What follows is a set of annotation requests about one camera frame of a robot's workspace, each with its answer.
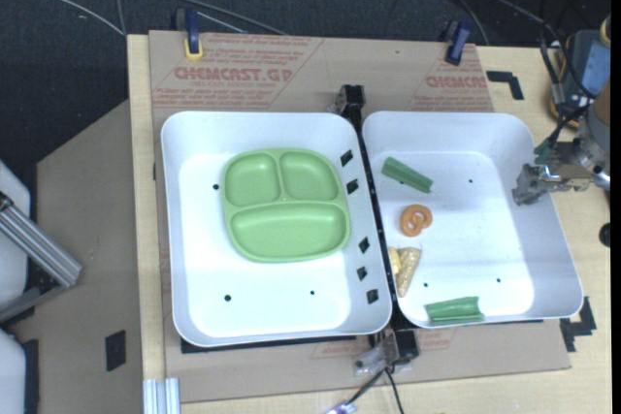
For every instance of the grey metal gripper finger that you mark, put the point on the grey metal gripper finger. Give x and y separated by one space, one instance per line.
525 193
534 173

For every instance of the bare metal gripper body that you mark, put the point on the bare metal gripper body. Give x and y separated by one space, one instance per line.
572 174

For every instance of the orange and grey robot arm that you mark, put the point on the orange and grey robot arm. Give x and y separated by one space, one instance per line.
600 126

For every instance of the white plastic tray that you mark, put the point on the white plastic tray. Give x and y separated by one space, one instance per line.
271 300
475 252

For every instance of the orange pretzel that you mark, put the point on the orange pretzel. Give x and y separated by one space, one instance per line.
412 223

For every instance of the green celery stick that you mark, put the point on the green celery stick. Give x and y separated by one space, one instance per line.
453 309
405 175

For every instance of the tan speckled cone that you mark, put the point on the tan speckled cone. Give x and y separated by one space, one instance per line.
407 269

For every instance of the yellow toy food piece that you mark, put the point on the yellow toy food piece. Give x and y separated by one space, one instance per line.
395 261

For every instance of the green divided plate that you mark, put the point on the green divided plate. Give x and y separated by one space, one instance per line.
286 228

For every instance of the brown cardboard board red print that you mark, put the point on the brown cardboard board red print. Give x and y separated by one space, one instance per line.
301 77

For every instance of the black cylinder on white bracket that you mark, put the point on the black cylinder on white bracket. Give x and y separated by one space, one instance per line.
605 234

